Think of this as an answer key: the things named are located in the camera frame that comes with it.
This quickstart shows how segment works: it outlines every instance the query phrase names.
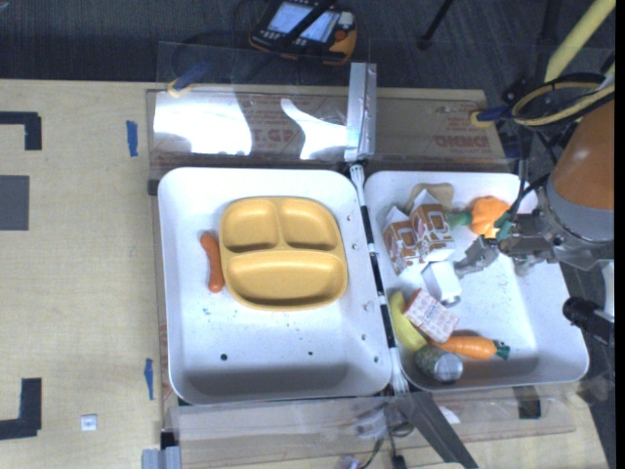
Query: orange handle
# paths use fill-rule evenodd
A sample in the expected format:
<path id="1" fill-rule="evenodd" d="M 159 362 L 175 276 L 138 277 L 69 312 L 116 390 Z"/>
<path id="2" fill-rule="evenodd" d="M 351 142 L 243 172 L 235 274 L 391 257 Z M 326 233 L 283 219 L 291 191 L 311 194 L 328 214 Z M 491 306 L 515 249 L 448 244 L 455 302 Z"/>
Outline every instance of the orange handle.
<path id="1" fill-rule="evenodd" d="M 219 253 L 219 243 L 210 233 L 204 233 L 199 242 L 202 244 L 208 264 L 211 270 L 208 280 L 208 289 L 213 293 L 219 293 L 224 288 L 224 272 L 222 271 L 222 257 Z"/>

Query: yellow banana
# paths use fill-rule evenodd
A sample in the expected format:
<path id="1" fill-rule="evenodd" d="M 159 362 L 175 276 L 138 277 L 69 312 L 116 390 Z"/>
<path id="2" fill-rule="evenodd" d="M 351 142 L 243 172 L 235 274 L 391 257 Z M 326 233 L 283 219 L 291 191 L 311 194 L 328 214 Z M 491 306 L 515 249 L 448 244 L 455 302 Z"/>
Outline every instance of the yellow banana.
<path id="1" fill-rule="evenodd" d="M 403 347 L 412 352 L 419 351 L 428 341 L 419 333 L 419 330 L 413 326 L 410 320 L 403 315 L 405 304 L 403 294 L 400 291 L 395 292 L 389 300 L 393 331 Z"/>

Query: can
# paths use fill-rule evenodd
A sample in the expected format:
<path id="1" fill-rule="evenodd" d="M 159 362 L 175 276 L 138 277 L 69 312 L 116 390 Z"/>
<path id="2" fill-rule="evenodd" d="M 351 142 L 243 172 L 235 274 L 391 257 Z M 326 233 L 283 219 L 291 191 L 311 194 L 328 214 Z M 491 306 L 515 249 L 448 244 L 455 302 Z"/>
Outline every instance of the can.
<path id="1" fill-rule="evenodd" d="M 419 370 L 441 384 L 453 384 L 463 371 L 458 355 L 427 344 L 414 354 L 414 363 Z"/>

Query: wooden table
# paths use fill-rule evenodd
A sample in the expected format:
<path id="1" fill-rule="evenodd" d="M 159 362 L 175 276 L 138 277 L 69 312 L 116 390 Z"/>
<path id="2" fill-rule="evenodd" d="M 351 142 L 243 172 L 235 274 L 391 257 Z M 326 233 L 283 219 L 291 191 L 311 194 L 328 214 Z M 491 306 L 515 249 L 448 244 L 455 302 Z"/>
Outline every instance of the wooden table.
<path id="1" fill-rule="evenodd" d="M 36 437 L 0 441 L 0 467 L 140 467 L 163 425 L 147 83 L 0 81 L 0 110 L 36 111 L 43 149 L 0 125 L 0 175 L 29 176 L 28 231 L 0 231 L 0 419 L 18 417 L 21 379 L 43 384 Z M 131 156 L 127 121 L 138 126 Z M 153 362 L 154 398 L 144 377 Z M 571 398 L 572 432 L 470 442 L 480 467 L 599 468 L 604 453 L 586 405 Z M 96 414 L 98 428 L 81 430 Z M 440 467 L 429 447 L 409 467 Z M 265 463 L 334 467 L 336 457 Z M 446 467 L 459 467 L 447 464 Z M 378 456 L 372 468 L 389 467 Z"/>

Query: black square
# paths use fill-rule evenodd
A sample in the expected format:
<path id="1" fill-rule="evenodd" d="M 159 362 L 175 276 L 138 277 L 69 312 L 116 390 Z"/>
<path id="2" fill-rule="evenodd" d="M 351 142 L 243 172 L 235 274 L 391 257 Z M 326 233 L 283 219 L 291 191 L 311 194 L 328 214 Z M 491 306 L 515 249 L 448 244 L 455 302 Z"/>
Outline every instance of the black square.
<path id="1" fill-rule="evenodd" d="M 0 176 L 0 231 L 28 231 L 29 176 Z"/>

